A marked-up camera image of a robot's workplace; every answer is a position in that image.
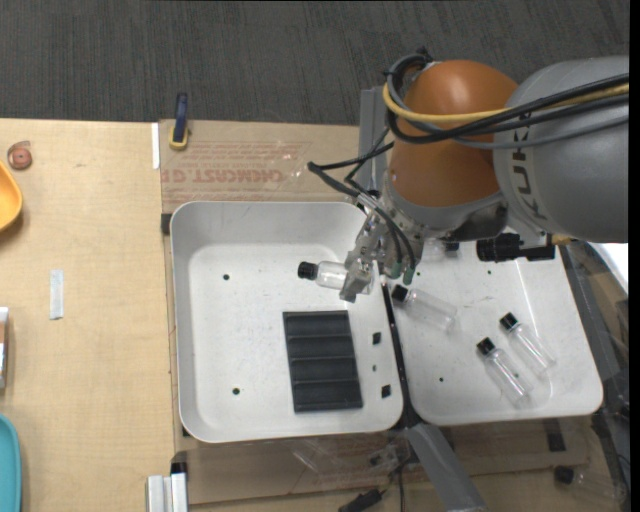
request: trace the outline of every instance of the black bottle cap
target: black bottle cap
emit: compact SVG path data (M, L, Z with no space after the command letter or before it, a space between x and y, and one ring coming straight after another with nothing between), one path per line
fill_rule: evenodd
M476 345L476 347L478 347L478 350L483 356L486 356L489 352L496 348L496 346L493 344L493 341L491 341L489 338L483 339Z
M507 313L500 319L500 325L507 331L511 331L516 325L518 325L518 319L513 316L513 314Z
M567 466L558 466L553 470L553 476L556 479L556 482L567 485L573 482L575 474L576 472L573 469L568 468Z
M307 261L303 261L298 266L298 277L301 279L310 279L313 281L316 277L318 277L318 265L315 263L309 263Z
M395 285L393 291L391 292L391 298L393 300L397 300L398 302L404 302L409 294L409 290L404 286L399 284Z

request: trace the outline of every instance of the gray cable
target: gray cable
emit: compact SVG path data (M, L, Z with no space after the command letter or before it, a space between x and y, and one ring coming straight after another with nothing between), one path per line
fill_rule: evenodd
M609 121L603 121L601 123L595 123L589 126L578 128L577 130L569 130L563 133L550 135L549 137L540 137L537 139L521 140L519 142L475 142L475 141L458 141L460 144L470 146L478 149L517 149L526 148L529 146L540 146L542 144L549 144L551 142L557 142L560 140L571 139L573 137L579 137L580 135L586 135L588 133L597 132L606 128L612 128L620 124L628 123L629 116L616 117Z

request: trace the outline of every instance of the orange bowl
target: orange bowl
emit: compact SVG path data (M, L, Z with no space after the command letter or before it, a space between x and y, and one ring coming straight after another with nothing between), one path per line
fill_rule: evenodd
M0 231L8 228L22 210L22 192L9 169L0 162Z

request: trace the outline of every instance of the white tray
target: white tray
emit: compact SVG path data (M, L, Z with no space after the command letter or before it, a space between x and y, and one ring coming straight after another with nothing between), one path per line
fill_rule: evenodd
M451 335L394 308L411 401L425 421L449 426L579 416L600 407L602 384L559 254L548 261L485 263L475 243L463 243L454 257L423 262L418 271L412 288L458 307ZM556 356L547 379L536 379L510 349L498 324L509 311ZM514 408L487 375L475 347L484 337L507 351L535 385L530 406Z
M383 431L398 421L403 401L381 287L350 304L297 276L303 260L343 261L364 220L346 203L194 202L176 210L178 399L191 435L220 443ZM282 314L328 310L349 312L364 405L296 414ZM377 345L374 332L382 333ZM382 398L385 385L391 395Z

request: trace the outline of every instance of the yellow cable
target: yellow cable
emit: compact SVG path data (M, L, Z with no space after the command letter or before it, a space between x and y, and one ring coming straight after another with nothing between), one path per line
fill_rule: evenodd
M629 92L629 84L618 85L615 87L609 87L608 89L604 89L602 91L596 91L589 94L584 94L582 96L578 96L571 100L561 101L559 103L554 103L553 105L549 105L541 110L547 110L550 108L564 107L566 105L576 105L578 103L586 103L588 101L598 100L600 98L607 98L609 96L618 96L620 94L627 94ZM412 110L405 110L396 104L391 98L391 94L389 93L389 85L384 84L382 88L382 97L384 99L385 105L391 110L393 113L398 116L408 119L409 121L417 121L420 123L433 123L433 124L447 124L447 123L470 123L472 121L479 121L480 119L484 119L485 117L493 116L495 114L500 114L502 112L506 112L510 109L508 108L500 108L497 110L488 110L485 112L471 112L469 114L419 114L418 112L413 112Z

